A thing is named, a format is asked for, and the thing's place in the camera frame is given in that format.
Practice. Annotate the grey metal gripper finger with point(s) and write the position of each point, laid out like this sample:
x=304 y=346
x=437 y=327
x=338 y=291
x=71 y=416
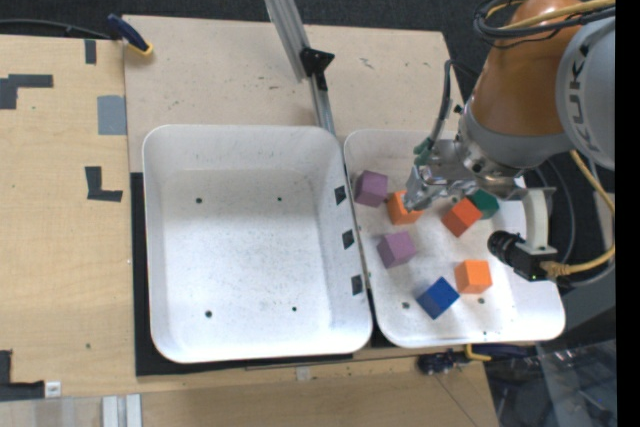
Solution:
x=436 y=195
x=414 y=195

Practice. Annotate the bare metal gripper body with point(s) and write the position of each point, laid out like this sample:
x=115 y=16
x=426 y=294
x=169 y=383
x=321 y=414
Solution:
x=462 y=167

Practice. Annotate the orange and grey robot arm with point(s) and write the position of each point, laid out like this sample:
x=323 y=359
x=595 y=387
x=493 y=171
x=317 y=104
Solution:
x=525 y=80

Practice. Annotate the orange cube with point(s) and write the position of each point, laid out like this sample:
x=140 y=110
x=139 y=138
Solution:
x=460 y=217
x=396 y=211
x=473 y=277

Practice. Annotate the purple cube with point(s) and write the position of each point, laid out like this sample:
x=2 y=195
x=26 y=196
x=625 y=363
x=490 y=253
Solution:
x=396 y=250
x=371 y=189

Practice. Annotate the green cube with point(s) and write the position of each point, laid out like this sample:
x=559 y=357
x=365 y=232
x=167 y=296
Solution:
x=487 y=205

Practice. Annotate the blue cube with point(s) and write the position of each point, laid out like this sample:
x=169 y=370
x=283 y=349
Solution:
x=437 y=297

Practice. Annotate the white plastic tray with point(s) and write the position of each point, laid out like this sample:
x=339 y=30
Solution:
x=250 y=255
x=450 y=320

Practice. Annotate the pale flat board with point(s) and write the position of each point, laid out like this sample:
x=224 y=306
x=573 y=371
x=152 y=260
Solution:
x=225 y=75

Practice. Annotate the black cylinder on white bracket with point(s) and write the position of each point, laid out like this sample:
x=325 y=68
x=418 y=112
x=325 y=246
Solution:
x=520 y=255

